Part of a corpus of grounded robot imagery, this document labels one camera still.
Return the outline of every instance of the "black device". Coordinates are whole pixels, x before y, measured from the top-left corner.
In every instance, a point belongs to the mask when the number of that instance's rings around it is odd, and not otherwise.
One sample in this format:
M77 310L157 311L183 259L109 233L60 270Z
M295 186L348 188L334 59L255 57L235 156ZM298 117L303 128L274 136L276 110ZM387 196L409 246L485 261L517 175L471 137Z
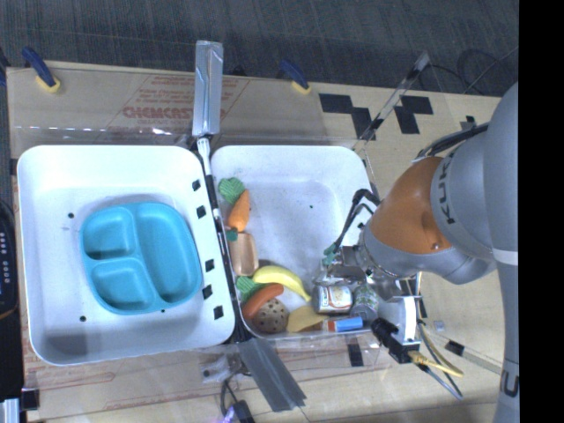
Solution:
M390 356L393 357L397 363L409 363L409 351L418 351L420 342L413 341L413 343L402 344L398 342L393 334L397 333L397 327L383 318L376 318L371 324L370 329L378 338L378 341L389 349Z
M18 305L16 240L11 215L0 211L0 319Z

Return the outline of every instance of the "white sink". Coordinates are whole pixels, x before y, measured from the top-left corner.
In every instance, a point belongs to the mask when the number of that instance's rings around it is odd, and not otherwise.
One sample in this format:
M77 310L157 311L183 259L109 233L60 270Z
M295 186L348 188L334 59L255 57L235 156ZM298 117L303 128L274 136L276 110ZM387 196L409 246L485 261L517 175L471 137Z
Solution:
M229 338L234 310L204 174L191 152L173 146L41 145L20 157L18 186L30 339L43 360L72 365L196 349ZM140 201L169 204L185 218L202 286L189 301L164 311L118 315L93 296L79 231L97 210Z

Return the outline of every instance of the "toy banana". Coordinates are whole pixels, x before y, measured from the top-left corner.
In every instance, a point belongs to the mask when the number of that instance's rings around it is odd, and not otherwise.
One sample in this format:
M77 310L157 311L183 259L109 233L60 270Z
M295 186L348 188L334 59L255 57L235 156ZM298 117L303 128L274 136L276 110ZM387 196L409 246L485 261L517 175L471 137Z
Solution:
M255 271L253 280L257 282L257 284L282 284L293 292L299 294L304 300L311 301L311 296L306 293L300 277L294 272L291 272L281 266L263 266Z

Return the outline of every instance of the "toy can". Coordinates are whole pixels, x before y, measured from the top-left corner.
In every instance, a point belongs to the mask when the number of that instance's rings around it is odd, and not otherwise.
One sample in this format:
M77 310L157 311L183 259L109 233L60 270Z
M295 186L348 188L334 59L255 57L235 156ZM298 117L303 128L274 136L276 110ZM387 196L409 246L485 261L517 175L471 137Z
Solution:
M361 316L365 323L373 322L378 317L378 295L371 286L359 286L354 290L353 298L351 315Z
M348 286L316 286L311 303L317 313L344 314L351 309L353 294Z

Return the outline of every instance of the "blue plate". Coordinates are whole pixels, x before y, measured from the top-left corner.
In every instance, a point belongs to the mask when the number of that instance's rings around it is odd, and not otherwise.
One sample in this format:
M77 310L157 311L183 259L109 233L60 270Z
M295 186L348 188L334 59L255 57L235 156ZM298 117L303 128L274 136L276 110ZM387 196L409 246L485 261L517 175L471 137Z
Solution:
M202 285L194 238L170 205L140 202L96 211L80 229L80 249L96 300L117 314L177 306Z

